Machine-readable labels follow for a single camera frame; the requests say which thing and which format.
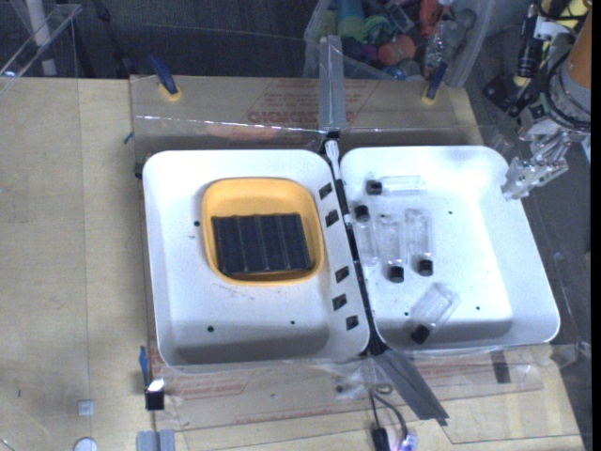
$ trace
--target yellow container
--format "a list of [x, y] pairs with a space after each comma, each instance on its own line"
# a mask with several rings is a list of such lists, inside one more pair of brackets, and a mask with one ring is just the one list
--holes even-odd
[[[233, 278], [219, 270], [212, 217], [300, 215], [311, 267], [306, 271], [243, 274]], [[311, 279], [321, 270], [325, 250], [315, 202], [311, 194], [288, 179], [223, 179], [210, 184], [202, 202], [202, 224], [208, 265], [225, 282], [237, 286], [283, 286]]]

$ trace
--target black floor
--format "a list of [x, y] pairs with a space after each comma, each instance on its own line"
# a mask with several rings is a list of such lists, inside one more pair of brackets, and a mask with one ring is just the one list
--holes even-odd
[[[55, 0], [44, 0], [53, 4]], [[118, 78], [126, 70], [151, 73], [148, 54], [168, 63], [174, 74], [301, 77], [303, 32], [317, 0], [67, 0], [83, 6], [76, 19], [79, 63], [84, 77]], [[98, 4], [108, 8], [104, 21]], [[14, 22], [0, 19], [0, 31]], [[16, 36], [0, 35], [0, 63], [14, 52]], [[512, 27], [485, 40], [466, 89], [478, 122], [526, 155], [516, 139], [516, 123], [482, 97], [483, 87], [500, 72], [512, 74], [520, 45]], [[72, 62], [61, 74], [70, 76]], [[591, 279], [585, 254], [591, 250], [591, 167], [580, 146], [567, 154], [570, 170], [522, 201], [539, 245], [562, 314], [554, 340], [587, 449], [593, 449]]]

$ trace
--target clear tube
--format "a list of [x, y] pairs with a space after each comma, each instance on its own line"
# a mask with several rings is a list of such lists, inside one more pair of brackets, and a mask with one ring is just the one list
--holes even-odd
[[411, 322], [415, 324], [411, 330], [411, 339], [423, 344], [449, 319], [459, 303], [459, 296], [446, 285], [432, 285], [409, 312]]
[[434, 273], [430, 216], [422, 209], [407, 209], [405, 222], [408, 253], [413, 260], [412, 264], [419, 275], [430, 276]]
[[386, 275], [392, 282], [403, 282], [406, 261], [403, 223], [398, 215], [380, 215], [378, 218], [378, 252], [387, 266]]
[[384, 197], [418, 194], [424, 189], [425, 182], [422, 176], [388, 176], [365, 182], [365, 192], [368, 195]]
[[374, 222], [369, 215], [367, 206], [355, 208], [355, 223], [353, 225], [359, 260], [363, 266], [375, 266], [378, 261], [378, 244]]

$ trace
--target wooden surface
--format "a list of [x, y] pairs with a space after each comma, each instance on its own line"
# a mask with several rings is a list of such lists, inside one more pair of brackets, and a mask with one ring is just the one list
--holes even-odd
[[[454, 115], [421, 113], [417, 86], [397, 91], [421, 126], [475, 123], [463, 89], [445, 90]], [[0, 101], [0, 438], [17, 451], [68, 450], [83, 436], [133, 450], [153, 427], [138, 365], [148, 327], [129, 92], [123, 81], [22, 79]], [[537, 385], [445, 400], [445, 430], [402, 407], [419, 449], [583, 449], [549, 346], [530, 353]], [[78, 415], [83, 399], [91, 416]], [[372, 420], [360, 410], [178, 432], [176, 449], [363, 451]]]

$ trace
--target plastic vial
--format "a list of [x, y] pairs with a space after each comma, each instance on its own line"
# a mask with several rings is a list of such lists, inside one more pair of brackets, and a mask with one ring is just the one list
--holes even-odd
[[408, 253], [414, 261], [418, 274], [430, 276], [434, 273], [430, 217], [425, 210], [407, 209], [405, 222]]
[[417, 344], [424, 341], [453, 314], [459, 305], [459, 297], [442, 283], [430, 287], [420, 300], [411, 308], [411, 322], [415, 326], [411, 330], [411, 339]]
[[360, 205], [355, 208], [355, 221], [353, 227], [359, 259], [364, 266], [375, 266], [379, 261], [378, 244], [374, 223], [367, 206]]
[[386, 265], [386, 276], [391, 282], [403, 282], [405, 246], [401, 218], [397, 215], [380, 215], [377, 230], [379, 257]]
[[390, 176], [368, 180], [365, 192], [368, 195], [395, 197], [397, 195], [418, 194], [425, 188], [422, 176]]

